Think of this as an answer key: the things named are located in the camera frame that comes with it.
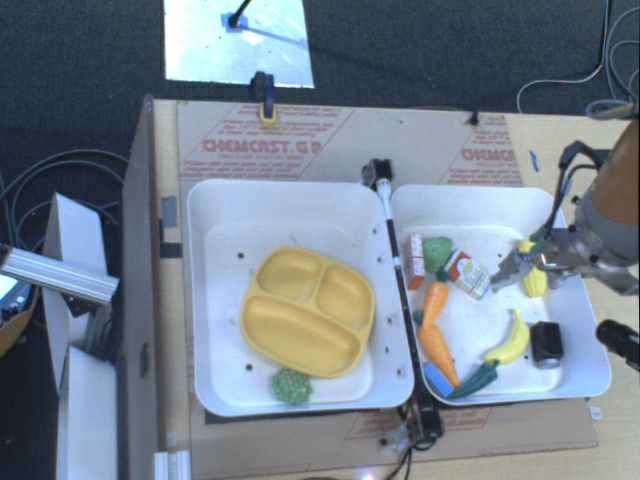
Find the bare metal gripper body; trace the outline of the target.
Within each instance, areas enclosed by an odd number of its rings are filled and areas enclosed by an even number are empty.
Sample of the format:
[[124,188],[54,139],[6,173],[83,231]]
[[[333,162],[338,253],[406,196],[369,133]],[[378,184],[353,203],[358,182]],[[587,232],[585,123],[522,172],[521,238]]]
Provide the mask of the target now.
[[621,296],[639,294],[639,279],[630,268],[639,261],[638,230],[613,226],[599,232],[587,226],[554,229],[540,267],[564,276],[591,278]]

